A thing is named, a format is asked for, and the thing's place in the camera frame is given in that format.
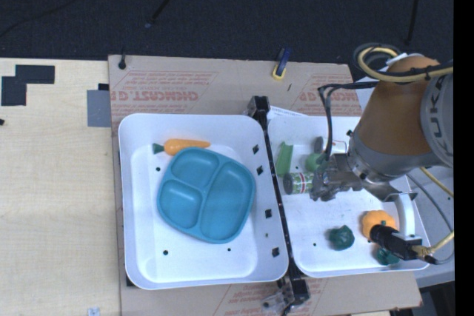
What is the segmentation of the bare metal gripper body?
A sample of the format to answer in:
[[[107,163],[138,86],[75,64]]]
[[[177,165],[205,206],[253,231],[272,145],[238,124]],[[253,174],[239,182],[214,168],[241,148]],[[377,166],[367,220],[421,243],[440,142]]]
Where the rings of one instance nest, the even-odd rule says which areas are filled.
[[[324,182],[340,182],[343,187],[340,192],[352,189],[365,189],[382,202],[394,201],[401,193],[390,182],[394,177],[382,174],[367,165],[357,155],[334,154],[324,171]]]

